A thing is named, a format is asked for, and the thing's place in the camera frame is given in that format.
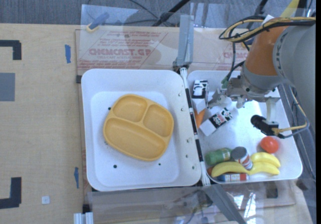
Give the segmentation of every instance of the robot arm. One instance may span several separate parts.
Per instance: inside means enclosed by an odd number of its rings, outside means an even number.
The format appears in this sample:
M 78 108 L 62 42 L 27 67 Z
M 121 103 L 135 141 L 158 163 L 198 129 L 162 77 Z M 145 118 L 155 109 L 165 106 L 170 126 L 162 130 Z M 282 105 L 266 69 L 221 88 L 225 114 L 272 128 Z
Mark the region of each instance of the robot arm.
M 278 98 L 266 95 L 279 84 L 297 91 L 300 104 L 315 131 L 315 21 L 304 26 L 279 26 L 256 35 L 241 74 L 231 78 L 225 95 L 238 107 L 255 100 L 266 102 L 268 110 Z M 275 122 L 253 116 L 251 122 L 267 135 L 277 129 Z

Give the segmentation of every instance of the red ball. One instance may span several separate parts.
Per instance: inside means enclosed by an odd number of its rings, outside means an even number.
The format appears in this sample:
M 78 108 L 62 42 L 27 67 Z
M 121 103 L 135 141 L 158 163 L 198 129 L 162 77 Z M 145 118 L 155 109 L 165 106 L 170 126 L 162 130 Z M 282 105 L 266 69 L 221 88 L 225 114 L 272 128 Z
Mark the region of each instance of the red ball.
M 260 146 L 264 151 L 267 153 L 273 154 L 279 149 L 279 143 L 278 141 L 271 136 L 266 136 L 262 138 L 260 142 Z

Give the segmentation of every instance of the white tray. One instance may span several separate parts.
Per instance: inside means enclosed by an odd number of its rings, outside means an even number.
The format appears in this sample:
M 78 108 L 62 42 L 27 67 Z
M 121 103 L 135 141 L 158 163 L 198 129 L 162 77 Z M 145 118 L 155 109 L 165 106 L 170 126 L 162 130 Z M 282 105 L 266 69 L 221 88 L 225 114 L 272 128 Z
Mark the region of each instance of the white tray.
M 91 69 L 81 79 L 87 178 L 98 191 L 191 186 L 201 177 L 192 121 L 182 78 L 170 70 Z M 105 143 L 108 108 L 125 94 L 137 94 L 167 108 L 174 132 L 156 161 L 127 156 Z
M 214 92 L 217 88 L 221 87 L 221 80 L 227 73 L 228 71 L 193 71 L 188 76 L 190 91 L 193 91 L 192 89 L 196 79 L 205 79 L 209 82 L 209 90 Z M 238 74 L 239 71 L 234 71 L 232 77 L 236 77 Z M 276 90 L 269 95 L 279 96 L 279 93 Z M 253 127 L 250 119 L 253 115 L 260 115 L 266 118 L 266 104 L 251 101 L 245 103 L 244 108 L 237 109 L 236 102 L 232 102 L 228 98 L 223 105 L 215 106 L 207 111 L 204 120 L 221 110 L 223 107 L 226 107 L 231 112 L 233 118 L 208 137 L 205 137 L 202 131 L 198 132 L 203 155 L 209 151 L 215 151 L 223 147 L 234 149 L 237 146 L 245 147 L 250 155 L 262 151 L 259 142 L 265 135 L 257 128 Z M 276 111 L 277 119 L 275 121 L 279 123 L 279 127 L 290 127 L 281 100 L 276 103 Z M 294 138 L 291 136 L 285 139 L 277 139 L 279 142 L 279 149 L 274 155 L 281 163 L 281 167 L 279 168 L 280 174 L 272 176 L 265 173 L 257 173 L 251 175 L 248 181 L 233 181 L 233 183 L 290 180 L 298 178 L 302 173 L 302 162 Z M 218 181 L 215 178 L 211 179 L 216 183 L 225 183 Z

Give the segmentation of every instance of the white square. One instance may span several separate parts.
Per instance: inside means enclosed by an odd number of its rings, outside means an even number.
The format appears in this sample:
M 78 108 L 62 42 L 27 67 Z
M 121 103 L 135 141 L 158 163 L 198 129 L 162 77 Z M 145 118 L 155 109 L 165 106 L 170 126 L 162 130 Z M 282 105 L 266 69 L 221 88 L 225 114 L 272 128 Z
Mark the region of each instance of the white square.
M 50 203 L 50 196 L 46 195 L 41 197 L 42 204 L 49 204 Z

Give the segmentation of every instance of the gray square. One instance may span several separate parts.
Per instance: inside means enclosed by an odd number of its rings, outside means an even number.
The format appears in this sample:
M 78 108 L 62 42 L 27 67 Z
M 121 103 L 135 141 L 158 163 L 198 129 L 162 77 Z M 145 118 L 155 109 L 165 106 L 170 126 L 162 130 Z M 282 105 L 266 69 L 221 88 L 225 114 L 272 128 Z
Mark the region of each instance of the gray square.
M 15 73 L 0 73 L 0 101 L 15 101 Z

